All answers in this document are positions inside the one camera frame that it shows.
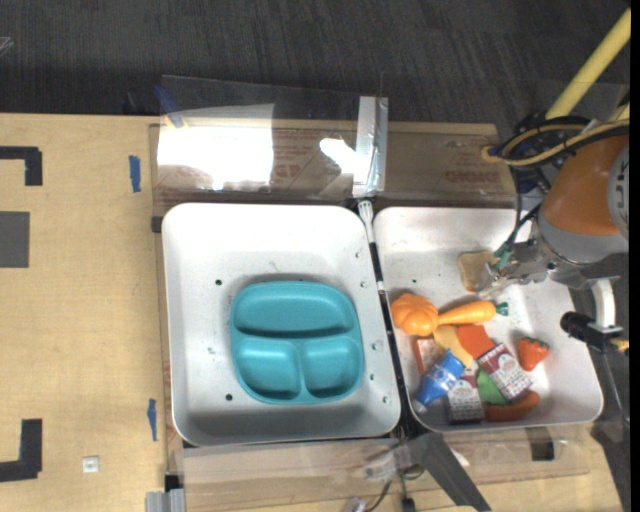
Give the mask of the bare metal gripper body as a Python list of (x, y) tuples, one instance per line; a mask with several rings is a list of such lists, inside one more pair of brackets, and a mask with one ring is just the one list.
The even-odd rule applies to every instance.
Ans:
[(616, 280), (626, 268), (626, 254), (596, 262), (575, 262), (556, 254), (542, 240), (517, 243), (495, 264), (495, 287), (541, 283), (547, 279), (570, 289), (586, 290), (602, 279)]

